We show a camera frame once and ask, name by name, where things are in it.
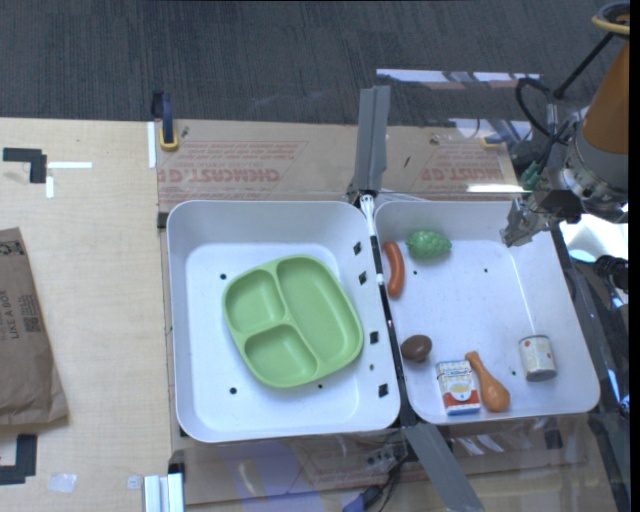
white can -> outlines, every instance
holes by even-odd
[[[558,374],[549,338],[540,334],[527,336],[522,338],[518,345],[528,381],[540,382],[552,379]]]

green vegetable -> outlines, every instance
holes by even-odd
[[[416,260],[434,258],[451,249],[451,242],[435,231],[416,231],[406,243],[409,254]]]

sausage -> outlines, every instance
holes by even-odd
[[[402,253],[400,252],[400,247],[398,247],[398,244],[395,242],[385,242],[382,248],[391,266],[391,277],[387,283],[387,293],[389,297],[397,297],[400,295],[402,286],[404,285],[404,260],[402,259]]]

green plate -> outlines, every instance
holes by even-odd
[[[317,380],[362,350],[360,320],[319,259],[287,256],[229,282],[224,318],[242,358],[263,383],[288,388]]]

paper bag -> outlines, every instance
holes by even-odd
[[[67,413],[20,229],[0,231],[0,425]]]

